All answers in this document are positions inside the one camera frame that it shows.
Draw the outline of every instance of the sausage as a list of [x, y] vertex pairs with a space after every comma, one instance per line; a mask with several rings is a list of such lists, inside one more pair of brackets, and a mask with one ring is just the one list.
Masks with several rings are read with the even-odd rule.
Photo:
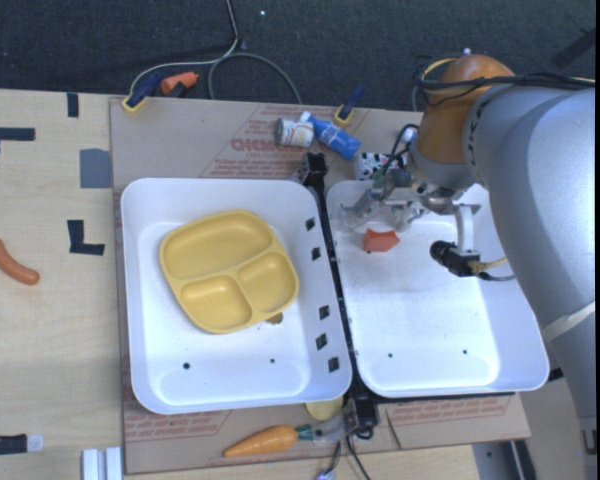
[[34, 285], [40, 280], [38, 272], [21, 265], [11, 257], [2, 240], [0, 240], [0, 268], [16, 281], [24, 284]]

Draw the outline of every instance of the yellow bowl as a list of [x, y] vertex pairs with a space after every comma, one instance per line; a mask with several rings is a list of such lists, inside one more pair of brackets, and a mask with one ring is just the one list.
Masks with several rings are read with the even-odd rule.
[[189, 319], [211, 333], [269, 320], [298, 296], [298, 275], [280, 240], [245, 210], [173, 230], [160, 244], [160, 265]]

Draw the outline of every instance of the wooden surface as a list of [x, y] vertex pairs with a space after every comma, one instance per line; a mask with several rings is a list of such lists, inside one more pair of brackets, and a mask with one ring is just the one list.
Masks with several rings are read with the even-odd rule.
[[[120, 350], [111, 189], [80, 187], [79, 153], [109, 150], [108, 97], [0, 90], [0, 127], [31, 127], [33, 142], [2, 141], [0, 237], [37, 269], [38, 285], [0, 271], [0, 435], [44, 438], [44, 450], [0, 456], [0, 479], [80, 478], [83, 449], [122, 446]], [[69, 252], [67, 220], [104, 255]], [[365, 454], [374, 479], [478, 478], [470, 446]], [[142, 475], [153, 479], [312, 479], [326, 459]], [[343, 458], [338, 479], [362, 476]]]

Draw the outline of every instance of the bottle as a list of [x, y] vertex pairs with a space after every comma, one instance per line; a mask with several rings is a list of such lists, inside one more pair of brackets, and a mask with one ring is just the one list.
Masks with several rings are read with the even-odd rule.
[[320, 121], [309, 113], [303, 114], [302, 118], [313, 124], [319, 142], [338, 153], [345, 160], [351, 160], [358, 151], [360, 141], [335, 124], [329, 121]]

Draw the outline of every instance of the orange object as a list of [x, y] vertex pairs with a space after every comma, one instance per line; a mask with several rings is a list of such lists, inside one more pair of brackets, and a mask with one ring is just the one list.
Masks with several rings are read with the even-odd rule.
[[240, 441], [224, 451], [225, 457], [284, 452], [298, 442], [298, 432], [290, 425], [278, 425]]
[[24, 284], [33, 285], [40, 280], [40, 274], [38, 274], [38, 272], [21, 265], [11, 257], [2, 240], [0, 240], [0, 268], [16, 281], [20, 281]]
[[[476, 78], [513, 76], [513, 72], [491, 57], [471, 54], [455, 59], [440, 77], [440, 82], [462, 82]], [[464, 163], [462, 152], [462, 128], [471, 107], [487, 89], [483, 86], [468, 94], [435, 106], [447, 94], [430, 98], [433, 105], [427, 106], [422, 116], [416, 146], [429, 160], [442, 163]]]
[[193, 71], [187, 71], [186, 73], [180, 73], [179, 75], [173, 75], [165, 78], [160, 82], [160, 90], [162, 94], [167, 95], [173, 89], [175, 89], [178, 82], [182, 83], [186, 89], [190, 89], [198, 82], [198, 75]]
[[362, 247], [367, 252], [386, 252], [398, 244], [400, 239], [395, 231], [373, 231], [367, 229], [362, 239]]

